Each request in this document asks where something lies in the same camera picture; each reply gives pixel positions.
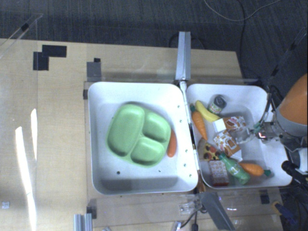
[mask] black cable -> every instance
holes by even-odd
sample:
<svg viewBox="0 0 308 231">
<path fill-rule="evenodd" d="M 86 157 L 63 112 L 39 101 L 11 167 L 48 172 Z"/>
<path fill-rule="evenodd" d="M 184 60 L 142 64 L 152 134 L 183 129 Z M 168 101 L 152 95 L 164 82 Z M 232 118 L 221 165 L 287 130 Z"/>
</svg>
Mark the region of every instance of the black cable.
<svg viewBox="0 0 308 231">
<path fill-rule="evenodd" d="M 244 6 L 242 5 L 242 3 L 241 3 L 240 0 L 236 0 L 236 1 L 240 4 L 241 9 L 242 9 L 242 12 L 243 12 L 243 18 L 245 18 Z M 241 38 L 240 38 L 240 46 L 239 46 L 239 54 L 238 54 L 238 56 L 239 56 L 239 58 L 238 58 L 239 64 L 240 64 L 240 67 L 241 67 L 242 69 L 244 69 L 244 68 L 242 67 L 242 47 L 243 47 L 243 37 L 244 37 L 245 26 L 246 26 L 246 20 L 243 20 L 243 26 L 242 26 Z"/>
<path fill-rule="evenodd" d="M 276 107 L 278 107 L 281 104 L 284 97 L 281 95 L 280 91 L 275 85 L 269 86 L 269 92 L 272 94 L 271 104 L 273 110 L 276 110 Z"/>
<path fill-rule="evenodd" d="M 172 44 L 172 41 L 179 36 L 179 33 L 175 33 L 173 34 L 170 39 L 169 39 L 169 42 L 168 42 L 168 47 L 171 48 L 171 44 Z M 194 36 L 193 34 L 191 34 L 191 40 L 197 40 L 199 42 L 199 44 L 201 45 L 201 48 L 203 50 L 205 50 L 205 45 L 203 44 L 203 42 L 196 36 Z"/>
<path fill-rule="evenodd" d="M 299 204 L 298 204 L 298 200 L 294 198 L 294 200 L 296 201 L 296 206 L 297 206 L 297 212 L 298 212 L 298 218 L 297 218 L 297 221 L 298 221 L 298 231 L 301 230 L 301 226 L 302 226 L 302 222 L 301 222 L 301 219 L 302 219 L 302 215 L 300 214 L 300 209 L 299 209 Z"/>
<path fill-rule="evenodd" d="M 245 18 L 243 18 L 243 19 L 239 19 L 239 20 L 234 20 L 234 19 L 227 18 L 227 17 L 223 16 L 222 14 L 220 14 L 220 13 L 218 13 L 216 10 L 214 10 L 214 9 L 206 2 L 206 0 L 203 0 L 203 1 L 204 1 L 204 3 L 206 4 L 206 6 L 207 6 L 211 11 L 213 11 L 214 13 L 216 13 L 217 15 L 219 15 L 220 17 L 222 17 L 222 18 L 224 18 L 224 19 L 226 19 L 226 20 L 229 20 L 229 21 L 238 22 L 238 21 L 244 21 L 244 20 L 247 20 L 247 19 L 251 18 L 251 17 L 252 17 L 255 13 L 257 13 L 259 10 L 264 9 L 265 7 L 271 6 L 271 5 L 273 5 L 273 4 L 276 4 L 276 3 L 278 3 L 278 2 L 281 1 L 281 0 L 276 0 L 276 1 L 271 2 L 271 3 L 269 3 L 269 4 L 263 5 L 263 6 L 259 7 L 257 10 L 255 10 L 255 11 L 254 11 L 252 14 L 250 14 L 249 16 L 247 16 L 247 17 L 245 17 Z"/>
<path fill-rule="evenodd" d="M 184 227 L 187 225 L 187 223 L 189 223 L 189 221 L 194 217 L 194 215 L 197 214 L 198 211 L 199 211 L 199 210 L 195 210 L 195 211 L 190 215 L 190 217 L 187 219 L 187 221 L 184 222 L 183 224 L 181 224 L 181 229 L 184 228 Z"/>
<path fill-rule="evenodd" d="M 196 215 L 194 216 L 194 224 L 192 225 L 192 231 L 198 231 L 199 227 L 197 224 L 197 215 L 198 215 L 198 211 L 196 212 Z"/>
</svg>

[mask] toy banana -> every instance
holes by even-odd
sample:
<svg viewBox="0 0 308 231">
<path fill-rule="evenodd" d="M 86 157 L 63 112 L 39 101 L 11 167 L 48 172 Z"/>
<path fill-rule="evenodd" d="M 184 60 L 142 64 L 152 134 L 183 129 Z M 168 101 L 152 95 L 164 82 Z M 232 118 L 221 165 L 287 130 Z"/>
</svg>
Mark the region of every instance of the toy banana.
<svg viewBox="0 0 308 231">
<path fill-rule="evenodd" d="M 217 121 L 220 119 L 218 115 L 209 112 L 199 100 L 196 102 L 195 107 L 196 110 L 201 113 L 202 117 L 209 122 Z"/>
</svg>

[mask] green plate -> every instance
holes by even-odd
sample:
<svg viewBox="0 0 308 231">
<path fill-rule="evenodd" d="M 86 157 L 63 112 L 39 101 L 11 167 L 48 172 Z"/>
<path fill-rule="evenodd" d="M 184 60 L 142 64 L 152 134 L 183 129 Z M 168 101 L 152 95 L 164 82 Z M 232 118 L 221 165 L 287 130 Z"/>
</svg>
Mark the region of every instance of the green plate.
<svg viewBox="0 0 308 231">
<path fill-rule="evenodd" d="M 106 145 L 127 162 L 152 167 L 163 159 L 170 135 L 170 125 L 163 117 L 138 105 L 125 104 L 110 123 Z"/>
</svg>

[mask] carrot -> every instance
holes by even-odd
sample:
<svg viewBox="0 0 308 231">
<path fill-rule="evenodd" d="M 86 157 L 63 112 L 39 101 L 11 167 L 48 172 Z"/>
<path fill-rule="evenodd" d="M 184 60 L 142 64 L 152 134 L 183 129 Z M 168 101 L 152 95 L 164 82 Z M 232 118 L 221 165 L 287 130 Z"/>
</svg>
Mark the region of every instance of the carrot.
<svg viewBox="0 0 308 231">
<path fill-rule="evenodd" d="M 176 150 L 177 150 L 177 137 L 175 136 L 174 131 L 171 130 L 171 135 L 170 135 L 170 140 L 169 140 L 169 145 L 168 145 L 168 150 L 167 150 L 168 157 L 173 157 Z"/>
<path fill-rule="evenodd" d="M 198 129 L 199 133 L 201 134 L 202 138 L 204 138 L 207 141 L 207 133 L 205 124 L 203 121 L 203 117 L 199 111 L 195 109 L 195 107 L 191 104 L 190 105 L 191 111 L 192 111 L 192 121 L 196 128 Z"/>
<path fill-rule="evenodd" d="M 253 176 L 261 176 L 265 174 L 266 176 L 270 175 L 270 170 L 264 170 L 260 165 L 258 164 L 249 164 L 249 163 L 239 163 L 243 170 L 245 170 L 248 174 L 251 174 Z"/>
</svg>

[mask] snack package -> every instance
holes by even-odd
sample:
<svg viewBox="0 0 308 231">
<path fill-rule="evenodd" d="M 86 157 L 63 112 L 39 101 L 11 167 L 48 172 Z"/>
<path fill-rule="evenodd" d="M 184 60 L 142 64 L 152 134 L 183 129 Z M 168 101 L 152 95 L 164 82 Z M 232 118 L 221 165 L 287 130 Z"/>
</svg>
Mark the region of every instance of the snack package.
<svg viewBox="0 0 308 231">
<path fill-rule="evenodd" d="M 216 135 L 214 137 L 214 142 L 220 150 L 225 152 L 227 157 L 232 156 L 241 149 L 227 130 L 224 130 Z"/>
<path fill-rule="evenodd" d="M 223 130 L 242 130 L 244 127 L 246 127 L 246 123 L 244 117 L 242 115 L 239 115 L 225 117 L 214 121 L 213 126 L 216 132 L 221 132 Z"/>
<path fill-rule="evenodd" d="M 210 177 L 213 186 L 227 186 L 229 184 L 229 178 L 225 164 L 217 160 L 211 160 L 208 163 L 211 170 Z"/>
</svg>

